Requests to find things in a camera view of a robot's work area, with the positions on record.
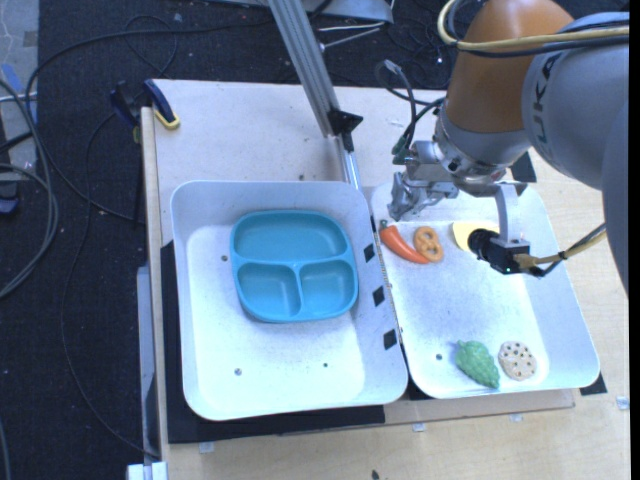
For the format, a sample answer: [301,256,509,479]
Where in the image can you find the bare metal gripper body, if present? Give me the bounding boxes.
[402,139,507,198]

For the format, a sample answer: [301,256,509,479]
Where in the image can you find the beige biscuit with dark dots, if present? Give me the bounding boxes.
[497,340,539,382]

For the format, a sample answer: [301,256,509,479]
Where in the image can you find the pale wood board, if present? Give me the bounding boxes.
[141,78,576,462]

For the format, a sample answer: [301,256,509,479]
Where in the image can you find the white plastic tray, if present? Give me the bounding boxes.
[169,179,410,422]
[369,179,601,400]

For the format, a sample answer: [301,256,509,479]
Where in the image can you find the black cylinder on white bracket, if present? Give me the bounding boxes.
[466,181,532,275]

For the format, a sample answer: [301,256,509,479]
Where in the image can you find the yellow flat piece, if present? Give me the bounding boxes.
[451,221,501,252]

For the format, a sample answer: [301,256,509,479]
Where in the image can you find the orange pretzel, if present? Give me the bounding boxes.
[412,225,445,264]

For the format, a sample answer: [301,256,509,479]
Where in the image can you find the orange carrot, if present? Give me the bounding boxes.
[378,219,432,265]

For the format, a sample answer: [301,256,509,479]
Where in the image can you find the green grapes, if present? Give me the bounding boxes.
[453,339,502,390]

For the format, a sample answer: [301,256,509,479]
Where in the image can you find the blue divided plate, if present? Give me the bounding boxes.
[229,209,361,325]

